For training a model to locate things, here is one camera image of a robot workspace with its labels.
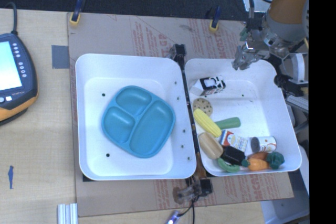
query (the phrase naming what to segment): screen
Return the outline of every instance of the screen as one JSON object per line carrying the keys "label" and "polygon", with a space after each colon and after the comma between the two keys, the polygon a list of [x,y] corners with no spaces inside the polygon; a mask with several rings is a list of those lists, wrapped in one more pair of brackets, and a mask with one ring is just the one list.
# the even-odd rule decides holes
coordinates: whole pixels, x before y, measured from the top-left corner
{"label": "screen", "polygon": [[21,86],[10,44],[8,41],[0,42],[0,91]]}

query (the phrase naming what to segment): orange vegetable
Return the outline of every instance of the orange vegetable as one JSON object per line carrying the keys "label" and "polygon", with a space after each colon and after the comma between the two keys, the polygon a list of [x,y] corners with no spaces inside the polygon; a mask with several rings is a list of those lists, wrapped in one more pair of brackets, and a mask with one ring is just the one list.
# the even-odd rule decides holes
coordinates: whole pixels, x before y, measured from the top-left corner
{"label": "orange vegetable", "polygon": [[247,159],[263,159],[264,161],[266,160],[266,157],[268,155],[268,152],[256,152],[248,156]]}
{"label": "orange vegetable", "polygon": [[256,158],[250,158],[250,159],[244,159],[241,162],[241,165],[244,167],[249,168],[251,171],[259,171],[269,168],[269,163],[267,161],[264,161],[263,159],[256,159]]}

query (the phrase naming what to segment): cardboard sheet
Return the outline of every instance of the cardboard sheet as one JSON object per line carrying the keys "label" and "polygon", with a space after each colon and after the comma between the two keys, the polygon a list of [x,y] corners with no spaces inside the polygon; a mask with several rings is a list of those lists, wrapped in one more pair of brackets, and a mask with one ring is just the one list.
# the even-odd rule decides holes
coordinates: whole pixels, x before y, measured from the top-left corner
{"label": "cardboard sheet", "polygon": [[[233,59],[244,24],[219,21],[218,31],[208,30],[210,20],[82,13],[77,26],[68,23],[72,123],[78,215],[188,207],[177,204],[173,189],[185,180],[91,181],[79,167],[75,63],[86,53],[166,57],[173,44],[184,44],[186,61],[192,58]],[[235,204],[293,197],[288,173],[211,178],[214,192],[195,206]]]}

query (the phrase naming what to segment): blue plate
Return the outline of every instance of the blue plate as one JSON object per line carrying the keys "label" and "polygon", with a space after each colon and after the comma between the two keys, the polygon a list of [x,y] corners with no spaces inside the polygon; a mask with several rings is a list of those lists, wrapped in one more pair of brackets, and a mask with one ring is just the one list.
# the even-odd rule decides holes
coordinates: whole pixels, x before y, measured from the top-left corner
{"label": "blue plate", "polygon": [[139,158],[157,154],[175,124],[173,109],[160,97],[137,87],[122,88],[104,111],[101,126],[117,146]]}

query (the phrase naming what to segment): white tray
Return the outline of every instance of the white tray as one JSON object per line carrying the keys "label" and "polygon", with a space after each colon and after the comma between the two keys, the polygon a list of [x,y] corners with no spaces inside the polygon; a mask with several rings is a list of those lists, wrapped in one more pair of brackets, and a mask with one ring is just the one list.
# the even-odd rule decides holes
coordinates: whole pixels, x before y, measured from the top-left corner
{"label": "white tray", "polygon": [[[208,158],[201,149],[205,169],[214,176],[289,172],[299,169],[301,153],[282,90],[274,84],[276,75],[274,67],[260,60],[246,70],[235,70],[231,64],[232,61],[230,59],[189,60],[185,65],[189,90],[200,78],[222,75],[226,88],[206,97],[213,107],[211,119],[220,121],[237,116],[241,126],[230,129],[234,134],[243,137],[274,136],[277,141],[276,151],[284,156],[285,162],[278,170],[251,172],[241,167],[236,173],[228,173],[218,166],[216,160]],[[191,104],[196,98],[198,96],[190,94]],[[196,131],[198,134],[204,132],[197,123]]]}
{"label": "white tray", "polygon": [[[102,115],[126,86],[142,87],[174,110],[173,131],[153,157],[138,158],[103,133]],[[179,179],[196,169],[195,149],[180,67],[168,58],[85,54],[76,62],[79,164],[93,180]]]}

